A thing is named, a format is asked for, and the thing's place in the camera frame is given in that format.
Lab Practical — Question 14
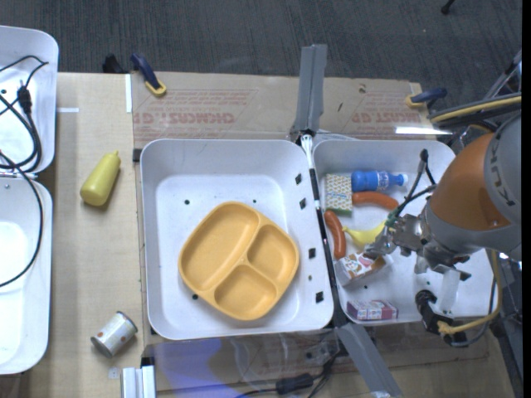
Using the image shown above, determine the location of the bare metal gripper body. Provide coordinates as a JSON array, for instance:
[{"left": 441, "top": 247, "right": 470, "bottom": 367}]
[{"left": 391, "top": 213, "right": 435, "bottom": 261}]

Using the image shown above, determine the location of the yellow banana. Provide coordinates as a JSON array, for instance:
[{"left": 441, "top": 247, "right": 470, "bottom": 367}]
[{"left": 341, "top": 219, "right": 390, "bottom": 251}]

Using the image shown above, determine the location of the white can with orange dots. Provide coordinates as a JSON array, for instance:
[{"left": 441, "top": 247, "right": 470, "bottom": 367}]
[{"left": 90, "top": 310, "right": 139, "bottom": 359}]

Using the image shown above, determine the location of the orange divided plate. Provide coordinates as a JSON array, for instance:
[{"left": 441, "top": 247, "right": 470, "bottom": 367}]
[{"left": 177, "top": 200, "right": 301, "bottom": 323}]

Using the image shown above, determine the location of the yellow squeeze bottle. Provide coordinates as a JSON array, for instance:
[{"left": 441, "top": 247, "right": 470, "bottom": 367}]
[{"left": 79, "top": 149, "right": 123, "bottom": 208}]

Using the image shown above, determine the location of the black cylinder on white bracket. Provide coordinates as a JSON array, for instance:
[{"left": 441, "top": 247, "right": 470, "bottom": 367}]
[{"left": 414, "top": 268, "right": 462, "bottom": 336}]

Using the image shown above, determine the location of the white plastic tray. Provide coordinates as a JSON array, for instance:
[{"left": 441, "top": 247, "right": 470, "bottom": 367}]
[
  {"left": 0, "top": 24, "right": 60, "bottom": 177},
  {"left": 139, "top": 138, "right": 335, "bottom": 342},
  {"left": 310, "top": 138, "right": 499, "bottom": 328},
  {"left": 0, "top": 175, "right": 54, "bottom": 376}
]

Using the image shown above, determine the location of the brown cardboard board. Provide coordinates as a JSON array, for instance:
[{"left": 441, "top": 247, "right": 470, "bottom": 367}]
[{"left": 129, "top": 70, "right": 504, "bottom": 392}]

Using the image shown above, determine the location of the green and white printed carton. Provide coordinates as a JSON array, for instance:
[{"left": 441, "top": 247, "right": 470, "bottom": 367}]
[{"left": 324, "top": 172, "right": 354, "bottom": 215}]

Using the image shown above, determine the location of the pink and white box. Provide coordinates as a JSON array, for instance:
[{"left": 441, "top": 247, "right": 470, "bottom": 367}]
[{"left": 345, "top": 298, "right": 400, "bottom": 322}]

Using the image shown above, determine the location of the white carton with cartoon print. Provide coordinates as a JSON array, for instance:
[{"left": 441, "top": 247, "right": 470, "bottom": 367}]
[{"left": 333, "top": 250, "right": 395, "bottom": 288}]

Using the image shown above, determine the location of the blue plastic bottle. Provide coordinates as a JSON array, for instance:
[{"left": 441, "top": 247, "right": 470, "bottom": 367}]
[{"left": 350, "top": 168, "right": 410, "bottom": 193}]

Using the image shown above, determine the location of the black cable with plug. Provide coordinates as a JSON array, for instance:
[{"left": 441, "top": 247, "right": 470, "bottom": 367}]
[{"left": 0, "top": 54, "right": 51, "bottom": 289}]

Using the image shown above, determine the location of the orange sausage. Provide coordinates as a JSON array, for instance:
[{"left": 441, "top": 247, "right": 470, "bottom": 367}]
[
  {"left": 323, "top": 209, "right": 348, "bottom": 261},
  {"left": 351, "top": 190, "right": 400, "bottom": 212}
]

